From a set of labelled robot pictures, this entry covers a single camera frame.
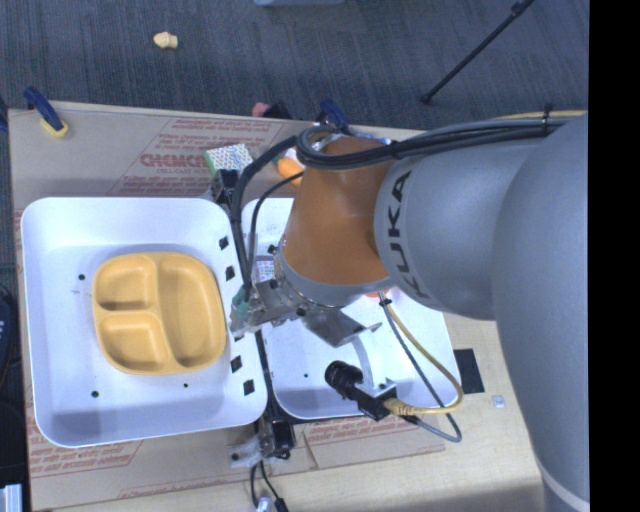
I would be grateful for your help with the multicoloured patterned carton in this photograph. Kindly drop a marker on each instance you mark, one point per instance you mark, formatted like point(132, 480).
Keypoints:
point(229, 157)

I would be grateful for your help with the orange toy food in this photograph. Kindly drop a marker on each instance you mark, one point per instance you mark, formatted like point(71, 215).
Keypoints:
point(290, 169)

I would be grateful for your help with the brown cardboard board red print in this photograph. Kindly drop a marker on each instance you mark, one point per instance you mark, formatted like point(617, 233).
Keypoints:
point(125, 145)

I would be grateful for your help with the small multicoloured patterned box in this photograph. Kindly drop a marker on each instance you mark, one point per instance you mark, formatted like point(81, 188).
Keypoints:
point(265, 270)

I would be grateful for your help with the black cylinder on white bracket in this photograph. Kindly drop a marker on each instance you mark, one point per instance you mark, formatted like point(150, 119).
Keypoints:
point(350, 382)

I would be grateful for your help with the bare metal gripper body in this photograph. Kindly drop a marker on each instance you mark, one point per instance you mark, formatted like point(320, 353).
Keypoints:
point(285, 305)

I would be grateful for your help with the yellow divided plate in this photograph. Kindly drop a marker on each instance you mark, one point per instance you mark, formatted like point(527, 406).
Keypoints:
point(160, 312)

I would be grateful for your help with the white plastic tray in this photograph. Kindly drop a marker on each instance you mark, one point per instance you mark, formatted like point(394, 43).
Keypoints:
point(60, 300)
point(310, 370)

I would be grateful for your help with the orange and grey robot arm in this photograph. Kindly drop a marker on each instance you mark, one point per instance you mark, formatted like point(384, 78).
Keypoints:
point(450, 225)

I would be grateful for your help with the thin black rod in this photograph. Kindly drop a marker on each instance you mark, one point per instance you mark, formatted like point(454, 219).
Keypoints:
point(266, 370)

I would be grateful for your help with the beige toy food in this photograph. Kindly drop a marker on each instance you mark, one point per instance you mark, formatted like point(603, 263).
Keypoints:
point(165, 40)

